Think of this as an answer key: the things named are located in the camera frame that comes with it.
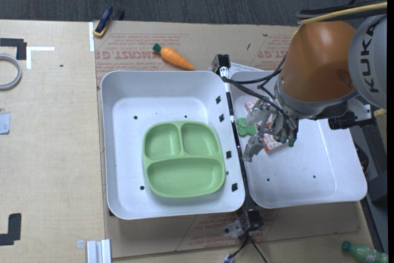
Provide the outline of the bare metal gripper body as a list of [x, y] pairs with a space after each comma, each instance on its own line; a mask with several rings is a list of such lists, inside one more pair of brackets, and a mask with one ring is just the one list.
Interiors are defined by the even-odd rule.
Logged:
[[260, 132], [268, 134], [277, 143], [293, 147], [297, 140], [299, 120], [290, 117], [276, 103], [264, 100], [261, 105], [263, 118], [260, 122]]

